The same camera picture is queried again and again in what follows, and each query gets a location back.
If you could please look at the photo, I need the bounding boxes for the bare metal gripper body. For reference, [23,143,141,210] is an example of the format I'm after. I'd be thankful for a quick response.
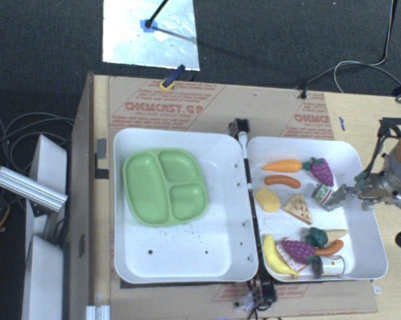
[354,172,401,213]

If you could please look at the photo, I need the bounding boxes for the white can green red print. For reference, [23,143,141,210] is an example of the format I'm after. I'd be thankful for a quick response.
[310,183,335,205]

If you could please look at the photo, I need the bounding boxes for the purple grapes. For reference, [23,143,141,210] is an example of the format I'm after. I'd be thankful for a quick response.
[279,239,320,266]
[301,156,336,188]

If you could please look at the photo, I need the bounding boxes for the beige bread roll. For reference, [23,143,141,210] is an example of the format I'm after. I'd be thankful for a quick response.
[325,228,349,243]

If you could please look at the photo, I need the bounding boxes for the pizza slice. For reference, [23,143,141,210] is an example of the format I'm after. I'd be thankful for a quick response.
[281,191,314,226]
[274,237,312,274]

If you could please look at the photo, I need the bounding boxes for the green broccoli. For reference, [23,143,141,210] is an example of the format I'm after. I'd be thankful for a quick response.
[304,226,329,250]

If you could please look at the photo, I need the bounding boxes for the white plastic tray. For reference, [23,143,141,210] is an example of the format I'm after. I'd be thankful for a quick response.
[108,127,264,289]
[241,135,394,287]

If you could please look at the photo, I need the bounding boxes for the orange sausage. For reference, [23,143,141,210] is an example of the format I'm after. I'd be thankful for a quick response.
[263,174,302,190]
[313,238,345,258]

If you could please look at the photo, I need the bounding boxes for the white can orange print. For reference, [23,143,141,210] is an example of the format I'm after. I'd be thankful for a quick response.
[310,254,347,278]

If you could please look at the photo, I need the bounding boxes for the orange carrot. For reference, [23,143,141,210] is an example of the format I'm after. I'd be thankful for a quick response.
[261,157,304,174]

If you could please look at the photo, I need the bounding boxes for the yellow banana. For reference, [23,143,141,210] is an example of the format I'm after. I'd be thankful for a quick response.
[261,233,301,279]

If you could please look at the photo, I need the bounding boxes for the thin black and white rod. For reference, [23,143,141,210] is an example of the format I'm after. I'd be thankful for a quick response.
[232,131,278,302]

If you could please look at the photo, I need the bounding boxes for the brown cardboard board red print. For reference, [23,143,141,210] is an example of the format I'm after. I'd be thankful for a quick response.
[100,75,387,320]

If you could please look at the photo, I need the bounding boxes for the green divided plate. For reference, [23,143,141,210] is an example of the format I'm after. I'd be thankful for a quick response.
[120,146,211,229]

